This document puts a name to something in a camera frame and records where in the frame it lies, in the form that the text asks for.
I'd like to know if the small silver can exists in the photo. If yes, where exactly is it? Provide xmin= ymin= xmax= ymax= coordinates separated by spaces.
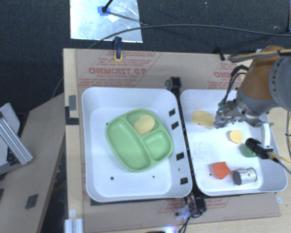
xmin=232 ymin=167 xmax=258 ymax=186

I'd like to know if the thin black rod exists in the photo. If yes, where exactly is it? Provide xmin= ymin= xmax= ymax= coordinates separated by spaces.
xmin=172 ymin=87 xmax=202 ymax=199

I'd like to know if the small yellow biscuit piece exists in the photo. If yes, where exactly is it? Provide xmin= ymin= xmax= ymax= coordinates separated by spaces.
xmin=227 ymin=130 xmax=243 ymax=144

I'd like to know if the white plastic tray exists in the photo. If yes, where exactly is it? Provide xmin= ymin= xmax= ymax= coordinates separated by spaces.
xmin=179 ymin=89 xmax=289 ymax=197
xmin=81 ymin=86 xmax=194 ymax=203

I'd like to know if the brown cardboard board red print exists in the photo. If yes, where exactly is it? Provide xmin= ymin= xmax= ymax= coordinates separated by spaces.
xmin=75 ymin=49 xmax=281 ymax=233

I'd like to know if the black block with thin wires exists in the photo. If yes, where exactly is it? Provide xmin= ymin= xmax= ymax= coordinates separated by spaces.
xmin=188 ymin=195 xmax=207 ymax=215
xmin=165 ymin=76 xmax=181 ymax=91

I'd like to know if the black cylinder on white bracket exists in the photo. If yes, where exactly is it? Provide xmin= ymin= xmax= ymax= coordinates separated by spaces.
xmin=245 ymin=122 xmax=274 ymax=160

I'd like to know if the yellow flat oval biscuit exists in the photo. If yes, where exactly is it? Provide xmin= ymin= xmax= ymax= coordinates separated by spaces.
xmin=192 ymin=110 xmax=215 ymax=128

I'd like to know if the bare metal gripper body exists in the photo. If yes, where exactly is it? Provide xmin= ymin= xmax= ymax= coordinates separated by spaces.
xmin=217 ymin=100 xmax=274 ymax=128

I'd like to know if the orange toy carton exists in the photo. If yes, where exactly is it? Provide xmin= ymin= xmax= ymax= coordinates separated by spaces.
xmin=209 ymin=161 xmax=232 ymax=180

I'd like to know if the green divided plate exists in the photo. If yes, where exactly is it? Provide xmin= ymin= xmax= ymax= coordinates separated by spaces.
xmin=105 ymin=108 xmax=174 ymax=173

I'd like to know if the green round toy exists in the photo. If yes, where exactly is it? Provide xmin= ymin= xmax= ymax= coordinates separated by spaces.
xmin=242 ymin=144 xmax=258 ymax=158

